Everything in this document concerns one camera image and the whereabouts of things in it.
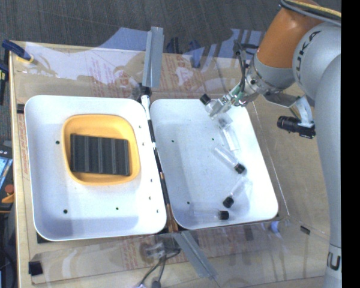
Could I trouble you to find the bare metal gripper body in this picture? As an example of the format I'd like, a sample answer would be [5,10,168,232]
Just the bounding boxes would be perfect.
[226,67,268,106]

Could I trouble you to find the clear plastic bottle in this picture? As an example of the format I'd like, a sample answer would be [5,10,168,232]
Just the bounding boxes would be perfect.
[199,93,233,130]
[214,145,247,175]
[220,126,242,153]
[221,177,251,209]
[193,208,230,221]

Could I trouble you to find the white plastic tray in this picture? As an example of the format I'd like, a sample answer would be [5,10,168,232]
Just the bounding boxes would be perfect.
[23,94,168,242]
[149,98,280,231]

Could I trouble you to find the thin black and white rod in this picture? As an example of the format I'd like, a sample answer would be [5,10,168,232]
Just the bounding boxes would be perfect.
[140,94,179,233]

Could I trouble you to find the brown cardboard board, red print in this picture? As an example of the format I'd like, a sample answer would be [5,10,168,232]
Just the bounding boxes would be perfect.
[8,40,331,285]

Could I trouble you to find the yellow bowl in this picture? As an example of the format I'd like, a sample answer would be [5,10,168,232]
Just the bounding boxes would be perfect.
[61,113,142,187]

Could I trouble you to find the black ribbed block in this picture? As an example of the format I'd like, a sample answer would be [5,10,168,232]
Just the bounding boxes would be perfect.
[69,133,131,177]

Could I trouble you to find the black cylinder on white bracket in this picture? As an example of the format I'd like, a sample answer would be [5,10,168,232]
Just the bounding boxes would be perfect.
[277,95,317,140]

